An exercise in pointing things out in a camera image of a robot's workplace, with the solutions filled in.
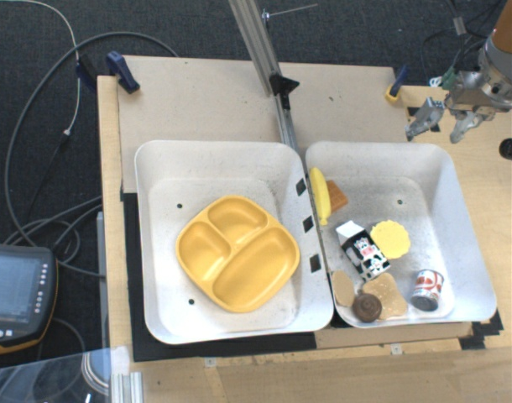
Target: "wooden table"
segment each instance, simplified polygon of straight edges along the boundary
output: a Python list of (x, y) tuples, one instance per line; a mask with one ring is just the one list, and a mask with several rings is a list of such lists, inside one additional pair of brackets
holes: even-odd
[[(144, 71), (138, 72), (139, 68), (149, 71), (150, 67), (156, 66), (147, 65), (147, 62), (145, 57), (143, 60), (128, 58), (129, 66), (138, 81), (141, 79), (138, 76), (156, 76)], [(178, 59), (161, 59), (161, 63), (169, 68), (172, 68), (170, 64), (175, 64), (180, 69)], [(217, 65), (218, 72), (224, 70), (224, 65), (229, 70), (233, 67), (236, 71), (240, 67), (245, 71), (252, 64), (200, 60), (183, 60), (183, 63), (202, 63), (208, 69), (214, 69), (213, 65)], [(421, 106), (427, 96), (435, 99), (444, 97), (440, 89), (404, 86), (401, 99), (395, 105), (390, 105), (380, 100), (384, 89), (393, 80), (390, 69), (328, 67), (336, 76), (342, 76), (342, 80), (355, 81), (356, 88), (363, 91), (364, 96), (360, 97), (356, 88), (346, 88), (328, 95), (321, 89), (317, 77), (321, 76), (321, 69), (325, 72), (326, 67), (283, 66), (286, 76), (289, 69), (300, 76), (307, 71), (305, 84), (309, 83), (312, 90), (316, 86), (319, 88), (313, 94), (325, 95), (325, 100), (320, 100), (317, 105), (326, 107), (326, 115), (336, 112), (330, 106), (334, 106), (337, 100), (344, 112), (354, 109), (355, 115), (348, 118), (362, 118), (364, 113), (377, 120), (384, 118), (384, 113), (392, 118), (403, 118), (406, 122), (406, 107)], [(255, 94), (259, 94), (258, 81), (250, 82), (254, 82)], [(344, 396), (354, 401), (401, 402), (411, 400), (413, 396), (422, 401), (512, 401), (512, 162), (499, 155), (500, 142), (512, 137), (512, 113), (499, 115), (494, 121), (471, 130), (460, 144), (450, 144), (448, 135), (453, 128), (453, 118), (446, 114), (440, 123), (441, 133), (424, 133), (415, 139), (416, 142), (438, 144), (454, 160), (504, 325), (500, 335), (485, 338), (487, 349), (461, 350), (458, 338), (473, 334), (472, 324), (464, 322), (370, 330), (326, 328), (316, 332), (317, 349), (313, 351), (135, 363), (130, 350), (132, 338), (125, 267), (124, 217), (120, 199), (122, 183), (124, 189), (128, 189), (127, 184), (131, 182), (123, 181), (121, 155), (127, 147), (121, 147), (119, 116), (120, 110), (123, 111), (124, 107), (131, 104), (128, 104), (124, 92), (120, 91), (115, 78), (98, 78), (109, 338), (112, 348), (121, 348), (122, 353), (124, 348), (128, 348), (128, 365), (125, 369), (143, 373), (146, 402), (166, 399), (221, 402), (339, 401)], [(310, 121), (305, 121), (303, 115), (295, 119), (295, 110), (300, 109), (300, 104), (297, 107), (295, 105), (299, 100), (302, 101), (292, 97), (292, 112), (295, 127), (300, 126), (303, 131), (303, 124)], [(217, 102), (221, 105), (220, 98), (217, 98)], [(162, 105), (151, 103), (150, 106)], [(396, 121), (382, 121), (379, 133), (384, 136), (386, 131), (388, 135)], [(346, 128), (346, 131), (355, 135), (354, 128)], [(303, 136), (298, 136), (301, 147)], [(395, 141), (403, 141), (400, 138), (401, 132), (392, 133), (391, 136), (394, 136)]]

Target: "white plastic tray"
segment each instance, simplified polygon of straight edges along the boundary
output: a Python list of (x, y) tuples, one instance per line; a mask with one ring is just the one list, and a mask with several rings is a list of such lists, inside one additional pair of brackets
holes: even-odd
[(337, 305), (355, 327), (489, 319), (496, 297), (483, 262), (451, 157), (430, 144), (320, 142), (306, 152), (306, 165), (333, 180), (349, 203), (321, 227), (328, 271), (345, 271), (358, 289), (362, 280), (347, 260), (336, 228), (353, 220), (366, 228), (384, 220), (402, 224), (410, 235), (408, 254), (391, 260), (391, 273), (410, 303), (417, 273), (434, 269), (445, 277), (439, 307), (425, 312), (409, 305), (406, 314), (360, 322), (351, 308)]
[[(309, 332), (331, 321), (333, 299), (299, 155), (278, 143), (155, 140), (135, 155), (144, 275), (144, 317), (150, 332), (170, 344)], [(175, 240), (202, 209), (225, 195), (257, 202), (299, 245), (300, 264), (265, 305), (231, 313), (186, 275)], [(315, 270), (317, 255), (321, 268)]]

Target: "soup can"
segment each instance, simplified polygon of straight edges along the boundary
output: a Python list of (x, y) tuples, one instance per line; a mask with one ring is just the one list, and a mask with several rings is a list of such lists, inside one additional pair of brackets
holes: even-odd
[(435, 311), (439, 307), (444, 277), (435, 270), (421, 270), (416, 276), (411, 303), (422, 311)]

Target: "handheld device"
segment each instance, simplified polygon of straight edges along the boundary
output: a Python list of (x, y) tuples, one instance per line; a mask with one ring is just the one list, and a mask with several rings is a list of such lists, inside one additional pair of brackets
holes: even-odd
[(0, 244), (0, 354), (43, 338), (57, 287), (56, 259), (49, 249)]

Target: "robotic arm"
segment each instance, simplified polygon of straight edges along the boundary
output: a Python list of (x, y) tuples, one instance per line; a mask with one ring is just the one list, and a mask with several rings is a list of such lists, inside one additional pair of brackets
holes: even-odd
[(512, 109), (512, 0), (506, 2), (494, 30), (478, 52), (478, 70), (459, 71), (446, 89), (444, 102), (428, 97), (415, 114), (415, 121), (405, 127), (408, 140), (435, 126), (445, 109), (457, 120), (450, 135), (454, 144), (469, 129)]

